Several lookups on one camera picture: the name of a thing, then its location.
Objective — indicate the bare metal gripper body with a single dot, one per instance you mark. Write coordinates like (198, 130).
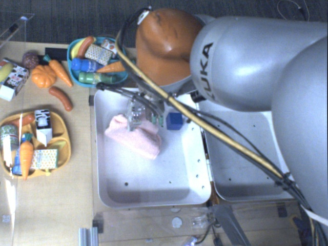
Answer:
(151, 104)

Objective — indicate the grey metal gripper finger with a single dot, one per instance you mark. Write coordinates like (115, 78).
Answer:
(134, 117)

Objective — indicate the pink cloth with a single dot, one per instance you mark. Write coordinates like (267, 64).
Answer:
(141, 140)

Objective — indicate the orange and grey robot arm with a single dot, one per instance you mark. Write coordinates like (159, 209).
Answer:
(246, 60)

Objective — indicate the blue cube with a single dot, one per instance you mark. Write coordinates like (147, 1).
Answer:
(174, 121)

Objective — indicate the orange carrot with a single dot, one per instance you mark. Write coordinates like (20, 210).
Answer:
(61, 72)
(26, 155)
(114, 67)

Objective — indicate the green bottle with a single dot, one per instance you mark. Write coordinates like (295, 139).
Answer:
(94, 78)

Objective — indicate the white plastic tray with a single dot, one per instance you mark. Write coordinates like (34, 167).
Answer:
(153, 178)
(238, 163)

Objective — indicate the white and orange packet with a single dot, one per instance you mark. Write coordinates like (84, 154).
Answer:
(109, 45)

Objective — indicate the blue bottle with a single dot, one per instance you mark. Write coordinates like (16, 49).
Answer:
(84, 64)
(17, 166)

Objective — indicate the patterned carton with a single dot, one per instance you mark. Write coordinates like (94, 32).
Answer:
(46, 159)
(98, 54)

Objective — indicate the thin black and white rod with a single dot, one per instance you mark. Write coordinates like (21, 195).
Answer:
(206, 152)

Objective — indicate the yellow divided plate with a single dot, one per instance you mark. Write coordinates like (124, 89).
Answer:
(62, 137)

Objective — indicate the red-brown sausage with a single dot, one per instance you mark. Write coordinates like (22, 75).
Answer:
(25, 120)
(61, 98)
(85, 45)

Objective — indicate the blue divided plate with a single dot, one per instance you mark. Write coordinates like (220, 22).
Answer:
(73, 73)

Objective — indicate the yellow banana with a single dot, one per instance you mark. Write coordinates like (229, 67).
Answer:
(75, 47)

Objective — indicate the cow print carton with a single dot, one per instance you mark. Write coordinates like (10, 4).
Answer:
(43, 127)
(16, 82)

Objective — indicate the orange pumpkin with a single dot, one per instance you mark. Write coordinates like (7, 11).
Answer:
(43, 76)

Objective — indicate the purple grapes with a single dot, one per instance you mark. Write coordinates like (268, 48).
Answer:
(30, 60)

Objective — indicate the green patterned can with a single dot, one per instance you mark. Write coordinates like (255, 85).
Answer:
(9, 136)

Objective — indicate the yellow-green corn cob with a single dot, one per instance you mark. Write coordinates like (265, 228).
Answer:
(5, 72)

